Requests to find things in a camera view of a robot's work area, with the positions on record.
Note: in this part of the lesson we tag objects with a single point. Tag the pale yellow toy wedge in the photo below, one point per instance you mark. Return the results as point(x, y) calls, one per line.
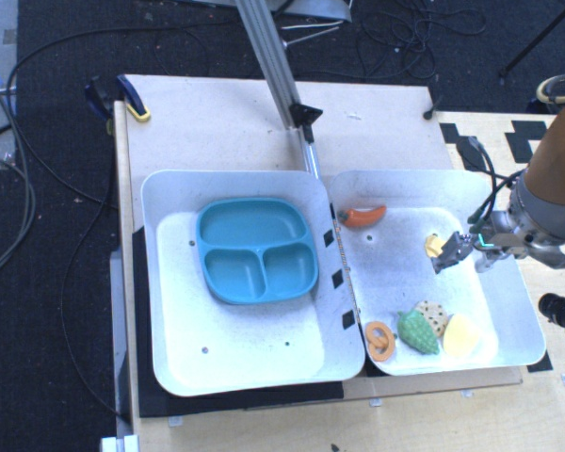
point(461, 336)

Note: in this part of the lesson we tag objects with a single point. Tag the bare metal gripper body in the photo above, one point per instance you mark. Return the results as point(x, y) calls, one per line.
point(504, 238)

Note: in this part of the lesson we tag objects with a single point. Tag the white plastic tray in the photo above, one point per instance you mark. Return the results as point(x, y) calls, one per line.
point(245, 346)
point(395, 266)

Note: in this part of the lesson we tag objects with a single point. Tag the thin black and white rod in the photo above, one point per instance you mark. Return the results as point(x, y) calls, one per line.
point(312, 158)

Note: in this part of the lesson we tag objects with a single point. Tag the blue divided plate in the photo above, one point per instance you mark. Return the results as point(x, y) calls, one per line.
point(254, 224)

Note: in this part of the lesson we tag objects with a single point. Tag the small yellow toy block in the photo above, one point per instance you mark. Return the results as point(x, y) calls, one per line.
point(433, 246)

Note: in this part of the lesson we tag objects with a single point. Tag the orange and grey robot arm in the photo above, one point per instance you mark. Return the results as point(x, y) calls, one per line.
point(548, 177)

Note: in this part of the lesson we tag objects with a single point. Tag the orange toy pretzel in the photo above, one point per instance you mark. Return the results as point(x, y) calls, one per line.
point(376, 331)

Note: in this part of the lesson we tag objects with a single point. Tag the pale flat board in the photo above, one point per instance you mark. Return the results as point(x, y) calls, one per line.
point(226, 125)

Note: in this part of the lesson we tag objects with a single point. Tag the beige chocolate chip biscuit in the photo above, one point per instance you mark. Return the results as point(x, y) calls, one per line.
point(435, 316)

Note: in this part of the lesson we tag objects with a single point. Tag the orange toy pepper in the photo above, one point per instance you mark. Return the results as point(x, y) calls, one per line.
point(365, 216)

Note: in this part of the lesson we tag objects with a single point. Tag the green toy grapes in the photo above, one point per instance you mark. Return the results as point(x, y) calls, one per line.
point(416, 333)

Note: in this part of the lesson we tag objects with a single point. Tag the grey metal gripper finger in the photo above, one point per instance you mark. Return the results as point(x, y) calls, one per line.
point(456, 241)
point(447, 261)

